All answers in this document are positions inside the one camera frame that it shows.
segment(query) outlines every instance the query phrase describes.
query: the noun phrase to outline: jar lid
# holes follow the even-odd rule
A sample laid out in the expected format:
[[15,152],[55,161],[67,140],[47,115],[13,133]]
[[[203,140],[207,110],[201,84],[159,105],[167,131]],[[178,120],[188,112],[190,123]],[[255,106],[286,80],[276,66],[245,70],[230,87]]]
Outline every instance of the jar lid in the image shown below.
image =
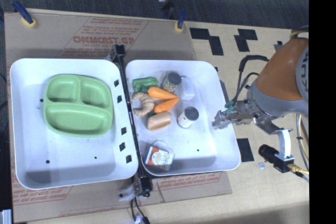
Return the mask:
[[174,85],[179,85],[181,83],[181,76],[176,72],[170,72],[168,74],[168,80]]
[[184,115],[187,117],[188,120],[190,121],[196,121],[198,119],[198,110],[195,109],[193,106],[188,106],[184,110]]

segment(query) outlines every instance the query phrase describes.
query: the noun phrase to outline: orange carrot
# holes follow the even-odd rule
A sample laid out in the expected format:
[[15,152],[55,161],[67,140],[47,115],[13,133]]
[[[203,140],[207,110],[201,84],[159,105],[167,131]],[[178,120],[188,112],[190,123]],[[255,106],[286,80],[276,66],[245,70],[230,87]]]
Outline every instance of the orange carrot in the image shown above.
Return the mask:
[[173,99],[177,98],[174,93],[167,92],[159,87],[149,87],[148,93],[151,98],[159,98],[159,99]]
[[173,99],[169,99],[163,103],[160,103],[154,107],[154,112],[156,114],[159,114],[161,112],[168,112],[170,109],[172,109],[177,104],[178,101],[179,101],[179,98],[176,97]]

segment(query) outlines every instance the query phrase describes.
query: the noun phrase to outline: can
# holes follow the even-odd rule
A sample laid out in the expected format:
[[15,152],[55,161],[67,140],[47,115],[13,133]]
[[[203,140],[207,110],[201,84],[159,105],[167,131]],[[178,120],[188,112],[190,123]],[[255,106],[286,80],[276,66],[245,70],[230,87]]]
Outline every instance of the can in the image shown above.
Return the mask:
[[177,117],[177,123],[182,128],[189,128],[194,121],[198,119],[198,116],[198,110],[193,106],[188,106],[185,110],[183,110],[180,116]]
[[174,93],[177,85],[181,83],[182,79],[176,72],[170,72],[168,76],[164,79],[161,88],[167,92]]

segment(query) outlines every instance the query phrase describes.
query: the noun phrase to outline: green plate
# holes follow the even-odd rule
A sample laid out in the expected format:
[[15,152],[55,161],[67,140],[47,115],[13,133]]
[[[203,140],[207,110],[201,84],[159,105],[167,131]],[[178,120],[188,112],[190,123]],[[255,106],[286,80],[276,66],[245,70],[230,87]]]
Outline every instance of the green plate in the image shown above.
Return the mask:
[[113,121],[111,90],[92,77],[56,75],[47,84],[44,120],[50,129],[60,134],[103,135]]

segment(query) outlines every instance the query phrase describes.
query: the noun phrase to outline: white tray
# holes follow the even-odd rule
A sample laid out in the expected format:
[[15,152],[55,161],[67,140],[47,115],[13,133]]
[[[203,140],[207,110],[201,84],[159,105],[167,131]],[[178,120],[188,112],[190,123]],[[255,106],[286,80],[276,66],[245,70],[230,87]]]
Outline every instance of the white tray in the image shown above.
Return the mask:
[[[159,80],[160,87],[165,76],[171,71],[192,81],[195,97],[191,100],[179,100],[170,111],[171,124],[161,130],[149,131],[146,127],[147,117],[133,115],[144,167],[155,176],[235,169],[240,164],[240,151],[232,125],[229,124],[222,130],[212,128],[212,121],[218,110],[225,109],[219,77],[212,65],[203,61],[134,60],[128,63],[125,69],[130,99],[132,100],[134,94],[132,80],[155,77]],[[181,97],[179,89],[174,93]],[[140,106],[139,100],[132,102],[132,109]],[[176,120],[187,106],[196,107],[200,116],[190,128],[183,129]],[[175,154],[169,172],[144,164],[150,145]]]
[[[48,80],[62,73],[91,76],[111,89],[114,116],[106,134],[72,137],[47,127],[41,99]],[[23,186],[42,189],[96,183],[136,173],[139,162],[115,64],[106,60],[21,59],[11,66],[10,76],[16,175]]]

